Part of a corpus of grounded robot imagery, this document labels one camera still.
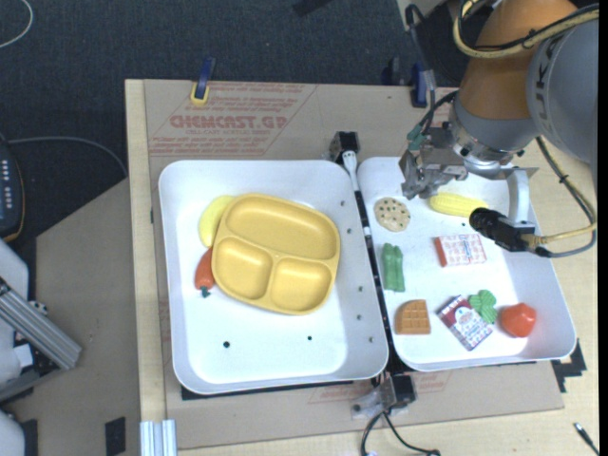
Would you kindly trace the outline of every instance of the white tray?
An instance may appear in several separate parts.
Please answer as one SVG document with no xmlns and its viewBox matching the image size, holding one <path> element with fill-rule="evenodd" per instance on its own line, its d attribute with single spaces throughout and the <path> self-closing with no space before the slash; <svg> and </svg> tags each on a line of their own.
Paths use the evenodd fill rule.
<svg viewBox="0 0 608 456">
<path fill-rule="evenodd" d="M 311 206 L 338 228 L 341 254 L 314 313 L 265 311 L 193 284 L 200 214 L 221 195 L 261 193 Z M 389 348 L 352 184 L 329 161 L 177 161 L 159 179 L 173 366 L 200 394 L 370 379 Z"/>
<path fill-rule="evenodd" d="M 404 178 L 398 158 L 368 159 L 360 165 L 357 176 L 370 219 L 379 269 L 382 269 L 385 242 L 399 246 L 403 252 L 406 291 L 385 291 L 385 300 L 394 347 L 404 363 L 418 371 L 437 371 L 558 359 L 575 348 L 572 318 L 549 259 L 529 253 L 510 253 L 483 237 L 485 263 L 442 267 L 433 238 L 476 233 L 468 225 L 468 219 L 437 213 L 430 209 L 426 199 L 403 197 L 401 183 Z M 464 181 L 453 180 L 441 190 L 485 200 L 490 209 L 503 214 L 508 211 L 508 189 L 504 180 L 485 180 L 470 175 Z M 404 232 L 392 233 L 375 220 L 373 205 L 383 197 L 396 198 L 408 206 L 411 220 Z M 532 210 L 529 219 L 535 221 Z M 487 339 L 474 350 L 467 351 L 436 313 L 452 297 L 469 297 L 482 289 L 488 289 L 496 296 L 498 310 L 518 302 L 535 307 L 538 318 L 533 332 L 527 338 L 515 338 L 495 327 Z M 394 317 L 398 307 L 418 298 L 427 301 L 431 333 L 397 334 Z"/>
</svg>

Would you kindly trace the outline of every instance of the banana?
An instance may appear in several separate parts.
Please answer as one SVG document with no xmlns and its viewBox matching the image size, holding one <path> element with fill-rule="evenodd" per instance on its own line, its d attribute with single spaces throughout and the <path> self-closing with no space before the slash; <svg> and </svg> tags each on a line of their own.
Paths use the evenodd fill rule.
<svg viewBox="0 0 608 456">
<path fill-rule="evenodd" d="M 234 196 L 228 195 L 218 196 L 209 203 L 200 215 L 199 238 L 204 246 L 210 247 L 213 245 L 221 216 L 234 198 Z"/>
</svg>

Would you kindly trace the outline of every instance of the carrot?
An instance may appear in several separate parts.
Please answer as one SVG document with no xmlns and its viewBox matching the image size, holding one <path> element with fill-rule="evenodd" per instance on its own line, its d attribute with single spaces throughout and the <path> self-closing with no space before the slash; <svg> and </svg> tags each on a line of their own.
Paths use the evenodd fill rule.
<svg viewBox="0 0 608 456">
<path fill-rule="evenodd" d="M 200 290 L 203 297 L 210 294 L 209 289 L 211 289 L 216 283 L 213 277 L 213 272 L 211 271 L 212 250 L 212 248 L 209 248 L 200 258 L 199 265 L 197 265 L 197 270 L 194 274 L 194 285 Z"/>
</svg>

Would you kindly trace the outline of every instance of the blue and yellow clamp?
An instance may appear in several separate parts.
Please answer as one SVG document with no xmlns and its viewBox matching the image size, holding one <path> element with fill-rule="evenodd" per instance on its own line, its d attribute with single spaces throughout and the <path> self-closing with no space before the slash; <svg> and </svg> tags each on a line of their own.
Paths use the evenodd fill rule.
<svg viewBox="0 0 608 456">
<path fill-rule="evenodd" d="M 204 106 L 209 99 L 209 81 L 216 67 L 216 58 L 208 57 L 202 63 L 200 76 L 197 83 L 192 85 L 190 101 L 195 106 Z"/>
</svg>

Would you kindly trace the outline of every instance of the black device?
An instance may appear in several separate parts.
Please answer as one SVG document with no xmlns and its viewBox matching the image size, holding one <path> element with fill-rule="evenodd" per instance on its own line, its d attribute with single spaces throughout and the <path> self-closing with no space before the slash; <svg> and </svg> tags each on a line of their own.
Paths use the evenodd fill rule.
<svg viewBox="0 0 608 456">
<path fill-rule="evenodd" d="M 17 161 L 0 142 L 0 238 L 10 241 L 23 227 L 24 190 Z"/>
</svg>

